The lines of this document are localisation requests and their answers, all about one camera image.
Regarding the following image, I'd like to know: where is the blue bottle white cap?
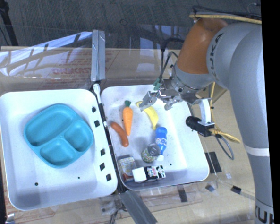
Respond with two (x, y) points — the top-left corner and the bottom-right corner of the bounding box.
(154, 126), (170, 162)

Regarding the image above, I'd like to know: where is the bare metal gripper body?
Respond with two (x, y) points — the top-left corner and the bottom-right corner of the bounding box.
(155, 76), (203, 108)

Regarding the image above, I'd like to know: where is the white and orange carton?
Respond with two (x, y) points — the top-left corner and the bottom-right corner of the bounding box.
(117, 156), (138, 184)

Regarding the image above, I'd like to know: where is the blue divided plate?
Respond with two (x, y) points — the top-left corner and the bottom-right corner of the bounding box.
(21, 101), (96, 171)

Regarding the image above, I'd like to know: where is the orange sausage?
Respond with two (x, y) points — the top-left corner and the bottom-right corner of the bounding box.
(110, 121), (130, 149)

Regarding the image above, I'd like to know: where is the orange carrot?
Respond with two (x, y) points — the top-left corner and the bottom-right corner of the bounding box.
(121, 100), (135, 137)

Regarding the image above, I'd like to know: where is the yellow banana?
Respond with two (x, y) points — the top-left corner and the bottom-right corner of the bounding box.
(136, 100), (160, 132)

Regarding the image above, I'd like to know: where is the black and white carton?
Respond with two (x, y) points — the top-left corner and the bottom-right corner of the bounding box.
(131, 164), (167, 184)

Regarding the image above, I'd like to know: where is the black cylinder on white bracket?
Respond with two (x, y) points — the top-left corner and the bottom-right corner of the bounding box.
(184, 97), (217, 138)

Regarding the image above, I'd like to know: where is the white plastic tray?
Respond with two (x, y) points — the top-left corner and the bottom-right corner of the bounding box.
(0, 86), (119, 213)
(100, 81), (211, 194)

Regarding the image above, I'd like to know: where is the small green can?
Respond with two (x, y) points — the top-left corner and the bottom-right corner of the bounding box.
(140, 142), (162, 164)

